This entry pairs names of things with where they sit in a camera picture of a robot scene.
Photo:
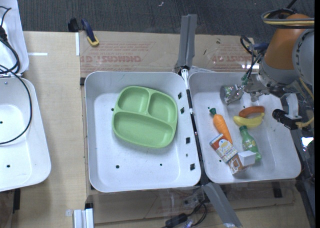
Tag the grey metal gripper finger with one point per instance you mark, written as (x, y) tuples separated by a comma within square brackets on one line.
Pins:
[(255, 97), (238, 92)]

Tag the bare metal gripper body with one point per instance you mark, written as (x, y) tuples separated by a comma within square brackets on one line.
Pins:
[(257, 84)]

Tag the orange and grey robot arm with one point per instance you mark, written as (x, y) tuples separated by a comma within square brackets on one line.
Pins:
[(282, 49)]

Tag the silver and green can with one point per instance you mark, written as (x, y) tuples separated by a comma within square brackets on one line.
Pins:
[(226, 94)]

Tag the red sausage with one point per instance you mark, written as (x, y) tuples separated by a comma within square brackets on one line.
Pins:
[(252, 109)]

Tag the yellow banana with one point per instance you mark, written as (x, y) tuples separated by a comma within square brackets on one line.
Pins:
[(248, 121)]

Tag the orange carrot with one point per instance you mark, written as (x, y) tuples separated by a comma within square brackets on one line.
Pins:
[(221, 125)]

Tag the green plastic bottle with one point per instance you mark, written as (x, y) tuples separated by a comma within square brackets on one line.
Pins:
[(248, 143)]

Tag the white plastic tray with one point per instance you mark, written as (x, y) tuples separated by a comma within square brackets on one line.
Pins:
[(272, 151), (140, 167)]

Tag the orange and white carton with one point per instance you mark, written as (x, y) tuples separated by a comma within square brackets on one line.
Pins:
[(223, 148)]

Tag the white cube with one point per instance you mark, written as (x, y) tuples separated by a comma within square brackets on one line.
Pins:
[(247, 158)]

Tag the brown and white carton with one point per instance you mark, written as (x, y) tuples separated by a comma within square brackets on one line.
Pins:
[(236, 167)]

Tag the green divided plate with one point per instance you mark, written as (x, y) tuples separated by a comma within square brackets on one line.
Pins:
[(140, 126)]

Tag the brown cardboard board red print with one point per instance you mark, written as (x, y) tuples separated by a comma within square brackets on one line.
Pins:
[(125, 54)]

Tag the black cylinder on white bracket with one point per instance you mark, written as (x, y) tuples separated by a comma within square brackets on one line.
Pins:
[(287, 116)]

